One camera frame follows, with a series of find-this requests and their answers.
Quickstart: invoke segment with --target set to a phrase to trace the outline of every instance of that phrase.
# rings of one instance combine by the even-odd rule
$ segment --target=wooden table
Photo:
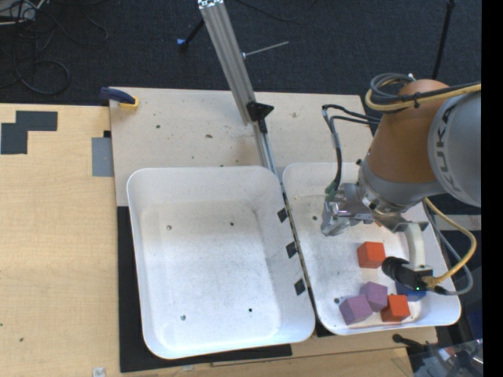
[[[320,99],[362,110],[358,97],[256,96],[263,103],[272,97],[289,102],[287,110],[268,117],[273,144],[288,140],[280,127],[302,127],[293,122],[303,116],[304,126],[312,127],[306,102],[314,102],[319,118]],[[26,154],[0,155],[0,368],[6,376],[89,377],[93,370],[107,377],[185,371],[196,377],[412,375],[404,345],[391,339],[393,331],[313,335],[292,344],[293,355],[281,359],[121,373],[116,183],[113,177],[93,176],[91,142],[111,129],[111,108],[0,104],[0,123],[15,123],[17,111],[57,112],[57,131],[28,131]],[[363,145],[371,138],[369,130],[365,133]],[[324,137],[320,156],[331,160],[328,128]],[[341,132],[340,138],[345,145],[354,135]],[[279,167],[292,160],[285,155],[277,155]],[[420,343],[437,341],[434,327],[408,328],[406,336]]]

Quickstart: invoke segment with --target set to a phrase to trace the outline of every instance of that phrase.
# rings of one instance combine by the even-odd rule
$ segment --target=orange block
[[[360,268],[379,268],[386,258],[384,244],[381,242],[363,242],[356,252]]]
[[[410,316],[407,295],[388,295],[387,306],[380,311],[383,322],[399,323]]]

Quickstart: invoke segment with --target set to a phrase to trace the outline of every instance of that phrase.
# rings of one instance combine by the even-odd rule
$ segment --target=block
[[[377,284],[371,280],[360,287],[360,295],[365,295],[374,312],[381,311],[387,306],[387,286]]]
[[[380,311],[385,323],[399,323],[410,316],[409,302],[405,295],[388,295],[387,306]]]
[[[339,309],[347,325],[364,321],[373,314],[365,295],[346,298],[340,303]]]
[[[399,282],[395,282],[396,286],[396,293],[398,295],[405,295],[407,296],[407,300],[409,302],[417,302],[418,300],[421,300],[424,296],[426,296],[426,291],[413,291],[412,289],[409,289]]]
[[[379,268],[386,258],[384,244],[365,241],[356,249],[360,268]]]

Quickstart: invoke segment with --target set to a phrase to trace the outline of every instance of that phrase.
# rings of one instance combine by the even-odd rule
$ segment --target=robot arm
[[[396,103],[366,100],[369,107],[385,111],[356,183],[334,181],[325,190],[321,231],[335,236],[361,221],[377,221],[392,232],[404,232],[409,261],[389,257],[382,270],[409,289],[425,290],[432,269],[425,264],[421,231],[428,223],[407,221],[402,214],[446,192],[481,206],[481,93],[476,84],[453,90],[435,80],[406,81]],[[443,91],[453,96],[442,98]],[[412,100],[404,103],[399,97]]]

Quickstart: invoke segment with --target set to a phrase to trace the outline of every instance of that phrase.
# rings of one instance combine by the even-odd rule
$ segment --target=white tray
[[[342,169],[343,183],[357,180],[357,165],[344,163]],[[408,247],[403,233],[391,233],[375,223],[361,223],[345,228],[338,236],[324,236],[320,227],[325,188],[335,174],[334,163],[295,163],[283,173],[283,184],[292,209],[316,313],[325,328],[334,334],[349,335],[455,323],[461,315],[459,298],[428,292],[421,300],[409,302],[411,316],[401,323],[384,323],[380,314],[374,313],[360,323],[346,325],[338,306],[345,298],[357,295],[364,283],[371,280],[386,285],[388,294],[396,294],[395,282],[381,268],[360,268],[357,247],[366,240],[380,241],[384,243],[387,256],[404,259],[408,258]],[[427,220],[420,204],[407,211],[404,218],[410,221]],[[446,263],[430,225],[424,230],[423,238],[427,264],[433,267],[435,276],[444,274],[447,271]],[[450,278],[442,286],[454,290]]]
[[[127,182],[148,348],[176,359],[307,339],[314,311],[277,177],[264,167],[141,169]]]

